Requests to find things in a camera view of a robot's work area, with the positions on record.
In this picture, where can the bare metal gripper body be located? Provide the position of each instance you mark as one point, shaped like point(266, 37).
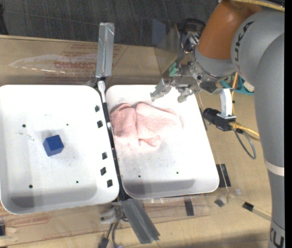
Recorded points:
point(187, 79)

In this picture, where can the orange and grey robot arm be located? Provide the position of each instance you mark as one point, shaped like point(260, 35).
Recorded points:
point(269, 86)

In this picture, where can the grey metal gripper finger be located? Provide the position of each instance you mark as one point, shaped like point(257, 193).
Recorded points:
point(162, 89)
point(185, 94)

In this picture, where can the white plastic tray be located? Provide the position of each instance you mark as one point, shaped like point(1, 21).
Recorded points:
point(58, 179)
point(166, 164)

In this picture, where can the brown cardboard board red print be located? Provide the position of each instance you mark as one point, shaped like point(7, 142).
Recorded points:
point(45, 58)

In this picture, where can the pink cloth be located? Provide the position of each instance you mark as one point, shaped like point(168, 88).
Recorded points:
point(145, 124)

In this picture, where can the blue cube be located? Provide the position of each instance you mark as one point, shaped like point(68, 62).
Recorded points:
point(53, 145)

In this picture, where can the teal plastic container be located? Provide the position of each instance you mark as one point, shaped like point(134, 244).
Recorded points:
point(246, 88)

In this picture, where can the thin black and white rod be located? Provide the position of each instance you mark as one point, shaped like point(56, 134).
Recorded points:
point(106, 112)

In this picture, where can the black cylinder on white bracket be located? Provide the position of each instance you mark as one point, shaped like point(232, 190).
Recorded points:
point(226, 105)

